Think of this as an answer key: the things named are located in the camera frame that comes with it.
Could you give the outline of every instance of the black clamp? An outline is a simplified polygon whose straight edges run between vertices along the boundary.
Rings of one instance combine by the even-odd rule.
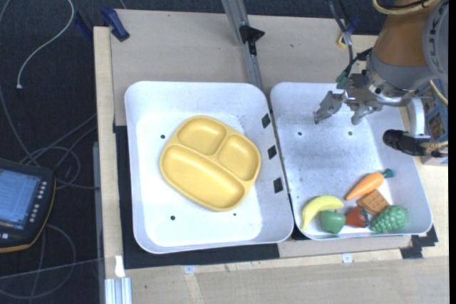
[[[107,26],[113,27],[113,30],[111,31],[111,33],[120,42],[123,42],[128,37],[130,37],[130,34],[125,30],[125,28],[123,28],[122,22],[119,19],[119,15],[117,15],[117,12],[113,8],[104,6],[101,9],[101,16]]]
[[[243,24],[239,27],[239,32],[241,34],[242,42],[249,43],[249,52],[252,56],[257,55],[257,47],[255,46],[255,42],[257,42],[262,36],[264,36],[264,32],[258,29],[252,28],[246,24]]]

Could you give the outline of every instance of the banana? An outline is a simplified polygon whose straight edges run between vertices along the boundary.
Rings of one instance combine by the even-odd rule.
[[[322,210],[340,209],[343,208],[343,202],[332,195],[321,195],[313,198],[303,209],[302,209],[302,230],[307,229],[307,224],[315,218],[315,216]]]

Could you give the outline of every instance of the toy food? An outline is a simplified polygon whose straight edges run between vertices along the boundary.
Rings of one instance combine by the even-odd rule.
[[[384,233],[403,227],[407,224],[407,209],[398,205],[390,205],[375,216],[370,229]]]
[[[363,196],[356,203],[374,216],[390,205],[377,189]]]
[[[346,217],[336,211],[325,210],[320,213],[320,221],[324,231],[337,234],[345,225]]]
[[[313,198],[303,209],[302,209],[302,230],[307,229],[307,224],[315,218],[315,216],[323,210],[340,209],[343,207],[343,202],[332,195],[321,195]]]
[[[352,200],[358,196],[368,194],[377,189],[386,177],[393,177],[394,173],[390,169],[384,172],[373,172],[364,177],[355,187],[347,194],[346,200]]]
[[[346,214],[346,226],[365,228],[369,225],[368,212],[362,206],[355,206]]]

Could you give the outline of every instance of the orange carrot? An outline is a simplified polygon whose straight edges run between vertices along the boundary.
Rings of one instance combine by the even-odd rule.
[[[384,172],[373,172],[362,179],[355,187],[347,194],[345,200],[352,200],[358,196],[368,194],[377,189],[386,177],[393,177],[393,171],[386,169]]]

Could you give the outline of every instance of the handheld device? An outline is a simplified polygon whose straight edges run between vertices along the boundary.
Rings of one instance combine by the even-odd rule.
[[[55,193],[51,170],[0,159],[0,253],[24,250],[36,242]]]

